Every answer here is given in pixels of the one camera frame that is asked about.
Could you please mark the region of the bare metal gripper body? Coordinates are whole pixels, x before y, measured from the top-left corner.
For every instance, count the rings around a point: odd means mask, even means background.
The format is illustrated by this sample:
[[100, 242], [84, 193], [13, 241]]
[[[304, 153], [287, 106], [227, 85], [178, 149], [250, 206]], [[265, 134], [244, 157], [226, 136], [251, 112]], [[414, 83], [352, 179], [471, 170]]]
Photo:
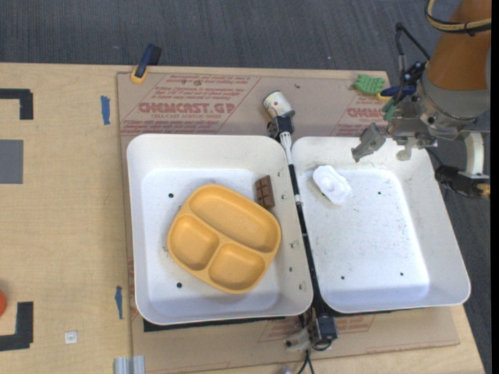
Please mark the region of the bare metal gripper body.
[[398, 145], [424, 148], [436, 146], [438, 139], [455, 140], [477, 117], [446, 112], [431, 99], [407, 97], [397, 104], [387, 103], [387, 134]]

